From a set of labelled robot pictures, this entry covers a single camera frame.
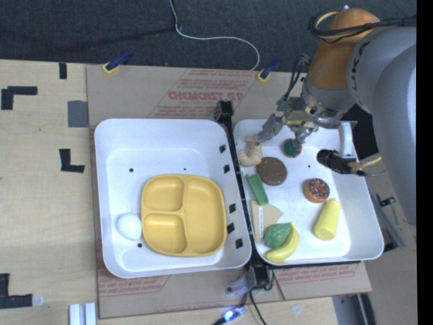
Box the black cylinder on white bracket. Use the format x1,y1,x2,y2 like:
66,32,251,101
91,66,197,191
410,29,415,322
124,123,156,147
316,121,359,176

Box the beige cheese slice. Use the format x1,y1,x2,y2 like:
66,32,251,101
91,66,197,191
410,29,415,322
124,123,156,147
250,199,283,244

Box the white egg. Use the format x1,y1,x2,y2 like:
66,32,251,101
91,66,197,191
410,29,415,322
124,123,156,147
116,213,143,241

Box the brown cardboard board red print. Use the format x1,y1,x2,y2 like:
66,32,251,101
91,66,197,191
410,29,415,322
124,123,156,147
85,64,373,320

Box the green and red round toy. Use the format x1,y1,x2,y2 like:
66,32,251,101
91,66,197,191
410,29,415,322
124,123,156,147
283,138,303,159

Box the green bumpy vegetable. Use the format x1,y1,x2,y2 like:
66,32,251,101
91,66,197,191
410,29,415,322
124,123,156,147
263,222,293,250

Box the yellow banana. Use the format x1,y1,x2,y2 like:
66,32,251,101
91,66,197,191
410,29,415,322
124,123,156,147
265,221,301,263

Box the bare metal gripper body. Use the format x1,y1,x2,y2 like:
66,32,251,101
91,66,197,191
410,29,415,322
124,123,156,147
281,96,343,131

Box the green celery stick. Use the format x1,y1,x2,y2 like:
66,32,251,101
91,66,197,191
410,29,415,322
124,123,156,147
244,173,270,207

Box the yellow divided plate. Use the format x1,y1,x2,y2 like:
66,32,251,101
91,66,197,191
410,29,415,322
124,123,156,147
140,173,228,258

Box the brown chocolate doughnut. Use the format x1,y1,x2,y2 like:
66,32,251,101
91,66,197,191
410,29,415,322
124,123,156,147
303,177,331,204

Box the beige croissant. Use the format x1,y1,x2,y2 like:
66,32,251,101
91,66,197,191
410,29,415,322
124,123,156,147
237,135,264,168

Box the white plastic tray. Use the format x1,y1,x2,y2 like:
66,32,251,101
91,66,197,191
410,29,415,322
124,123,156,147
232,118,385,266
93,118,253,279

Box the black block with thin wires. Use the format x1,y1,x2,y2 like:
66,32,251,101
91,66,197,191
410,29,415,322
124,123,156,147
215,100,235,125
225,264,275,297

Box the brown round biscuit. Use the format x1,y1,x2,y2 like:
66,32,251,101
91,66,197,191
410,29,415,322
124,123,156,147
256,156,288,187

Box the yellow mustard bottle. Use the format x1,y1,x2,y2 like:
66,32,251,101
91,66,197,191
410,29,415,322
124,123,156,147
313,197,342,241

